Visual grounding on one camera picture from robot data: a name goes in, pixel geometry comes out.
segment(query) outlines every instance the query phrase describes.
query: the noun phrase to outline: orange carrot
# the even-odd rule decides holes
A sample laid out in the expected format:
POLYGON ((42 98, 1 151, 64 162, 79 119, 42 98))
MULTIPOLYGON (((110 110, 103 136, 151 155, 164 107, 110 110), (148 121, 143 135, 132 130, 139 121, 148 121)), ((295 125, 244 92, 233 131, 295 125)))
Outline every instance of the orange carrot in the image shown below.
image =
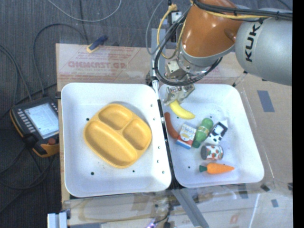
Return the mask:
POLYGON ((199 171, 207 171, 209 174, 220 174, 228 171, 234 170, 233 166, 219 164, 219 163, 209 163, 207 166, 199 166, 199 171))
POLYGON ((173 139, 177 139, 177 137, 179 136, 179 133, 172 126, 171 118, 170 118, 170 113, 169 112, 165 112, 164 116, 165 116, 165 121, 166 121, 168 133, 170 134, 170 136, 173 139))

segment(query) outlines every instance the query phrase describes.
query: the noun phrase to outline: toy banana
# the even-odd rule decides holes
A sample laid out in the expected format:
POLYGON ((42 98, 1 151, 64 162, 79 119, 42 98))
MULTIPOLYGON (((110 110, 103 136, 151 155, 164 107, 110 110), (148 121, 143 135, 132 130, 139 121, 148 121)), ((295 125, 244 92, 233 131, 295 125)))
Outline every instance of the toy banana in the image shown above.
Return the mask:
POLYGON ((193 119, 195 115, 192 112, 189 112, 182 108, 177 100, 169 104, 171 110, 180 118, 183 119, 193 119))

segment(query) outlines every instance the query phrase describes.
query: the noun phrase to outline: yellow plate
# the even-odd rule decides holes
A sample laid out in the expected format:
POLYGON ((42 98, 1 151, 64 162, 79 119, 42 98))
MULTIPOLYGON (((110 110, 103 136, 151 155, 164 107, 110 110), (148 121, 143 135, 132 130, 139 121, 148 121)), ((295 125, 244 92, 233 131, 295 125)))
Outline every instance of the yellow plate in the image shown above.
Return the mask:
POLYGON ((109 104, 88 121, 84 139, 103 160, 126 168, 149 147, 152 132, 146 122, 125 106, 109 104))

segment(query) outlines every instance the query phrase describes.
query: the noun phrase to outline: gray carpet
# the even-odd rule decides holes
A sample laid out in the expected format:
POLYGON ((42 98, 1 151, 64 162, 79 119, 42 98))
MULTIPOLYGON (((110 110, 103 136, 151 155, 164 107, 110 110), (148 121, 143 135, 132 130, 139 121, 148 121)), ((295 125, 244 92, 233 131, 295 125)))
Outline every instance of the gray carpet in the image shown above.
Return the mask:
MULTIPOLYGON (((109 15, 119 3, 119 0, 52 1, 71 16, 83 16, 86 20, 97 20, 109 15)), ((118 43, 126 47, 145 47, 146 27, 160 1, 122 0, 120 9, 110 18, 100 22, 82 23, 66 16, 47 0, 0 0, 0 45, 15 58, 30 93, 37 92, 32 96, 33 99, 42 96, 33 60, 37 64, 46 94, 55 99, 55 43, 87 44, 107 35, 106 45, 118 43)), ((278 0, 231 1, 251 9, 287 9, 286 6, 293 8, 293 0, 281 0, 285 4, 278 0)), ((190 0, 172 2, 181 11, 190 4, 190 0)), ((166 9, 165 3, 160 6, 151 27, 158 27, 159 19, 166 9)), ((15 67, 3 52, 0 52, 0 65, 0 227, 43 228, 46 227, 47 214, 61 210, 59 156, 42 159, 32 150, 24 150, 18 161, 2 172, 24 146, 7 110, 16 102, 28 102, 29 98, 26 98, 28 93, 22 78, 20 75, 16 78, 15 67), (33 180, 44 169, 47 171, 32 185, 33 180)))

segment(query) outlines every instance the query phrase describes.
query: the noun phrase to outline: brown sausage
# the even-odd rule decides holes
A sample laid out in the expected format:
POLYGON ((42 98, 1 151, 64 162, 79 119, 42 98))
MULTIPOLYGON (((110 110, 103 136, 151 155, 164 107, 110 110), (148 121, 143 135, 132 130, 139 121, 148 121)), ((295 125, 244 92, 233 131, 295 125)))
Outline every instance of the brown sausage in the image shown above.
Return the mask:
POLYGON ((170 113, 165 112, 164 116, 165 116, 165 121, 166 121, 166 126, 167 126, 168 133, 170 134, 170 136, 173 139, 177 139, 177 137, 179 136, 179 133, 177 131, 175 131, 174 127, 172 126, 170 113))

